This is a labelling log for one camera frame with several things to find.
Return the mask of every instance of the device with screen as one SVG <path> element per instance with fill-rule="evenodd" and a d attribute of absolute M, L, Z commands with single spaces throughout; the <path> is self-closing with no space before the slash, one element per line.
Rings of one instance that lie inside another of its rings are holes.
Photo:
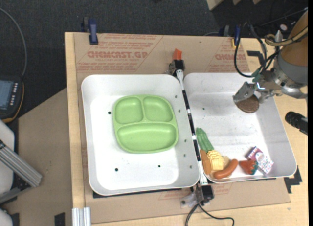
<path fill-rule="evenodd" d="M 18 114 L 24 95 L 21 78 L 0 76 L 0 119 L 7 123 Z"/>

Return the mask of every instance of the sausage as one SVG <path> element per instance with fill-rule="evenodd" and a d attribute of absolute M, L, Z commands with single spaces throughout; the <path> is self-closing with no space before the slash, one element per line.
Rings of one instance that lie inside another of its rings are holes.
<path fill-rule="evenodd" d="M 233 173 L 233 171 L 236 169 L 237 166 L 238 166 L 238 160 L 233 159 L 230 161 L 229 165 L 225 169 L 215 172 L 213 176 L 215 179 L 228 177 L 229 175 L 231 175 L 231 173 Z"/>

